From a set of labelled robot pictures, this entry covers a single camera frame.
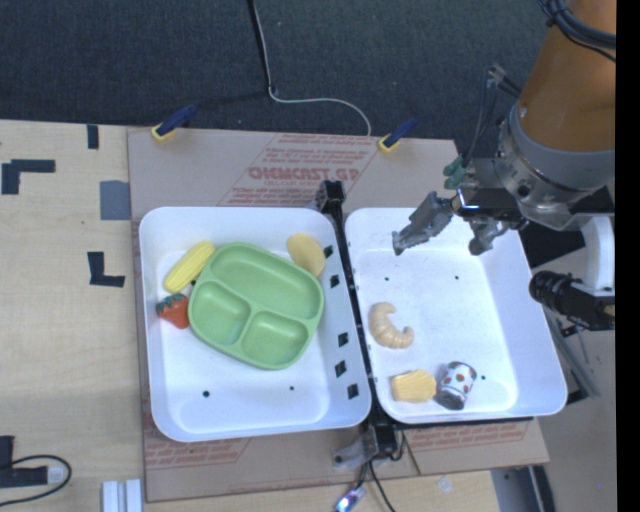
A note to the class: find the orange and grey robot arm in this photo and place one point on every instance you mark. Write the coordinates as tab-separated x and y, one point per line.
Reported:
570	90

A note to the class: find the red strawberry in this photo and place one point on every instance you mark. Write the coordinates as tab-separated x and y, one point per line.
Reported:
174	310

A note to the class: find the black cylinder on white bracket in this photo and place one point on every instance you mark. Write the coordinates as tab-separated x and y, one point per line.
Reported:
580	285

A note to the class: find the white can with red print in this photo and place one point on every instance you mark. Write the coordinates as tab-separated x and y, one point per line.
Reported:
456	384

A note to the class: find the green divided plate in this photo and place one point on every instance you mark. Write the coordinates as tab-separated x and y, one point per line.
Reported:
255	306

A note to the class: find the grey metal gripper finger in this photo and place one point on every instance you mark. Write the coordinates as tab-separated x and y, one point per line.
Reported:
484	236
422	226

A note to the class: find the brown cardboard board red print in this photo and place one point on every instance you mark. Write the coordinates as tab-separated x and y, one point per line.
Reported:
295	165

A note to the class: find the thin black rod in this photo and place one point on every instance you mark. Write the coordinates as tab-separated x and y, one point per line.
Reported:
356	310

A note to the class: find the yellow cheese wedge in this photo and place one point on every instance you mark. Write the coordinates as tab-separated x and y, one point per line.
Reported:
412	386

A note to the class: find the yellow potato chip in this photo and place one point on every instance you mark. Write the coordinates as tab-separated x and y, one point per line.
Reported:
306	252

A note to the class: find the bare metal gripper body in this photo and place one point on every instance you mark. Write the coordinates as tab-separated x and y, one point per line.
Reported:
520	192

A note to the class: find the beige croissant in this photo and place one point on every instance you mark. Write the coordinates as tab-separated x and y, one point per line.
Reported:
387	327

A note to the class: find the yellow corn cob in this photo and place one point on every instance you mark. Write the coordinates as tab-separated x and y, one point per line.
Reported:
189	267

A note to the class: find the white plastic tray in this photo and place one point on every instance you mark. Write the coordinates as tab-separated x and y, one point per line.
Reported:
465	320
250	395

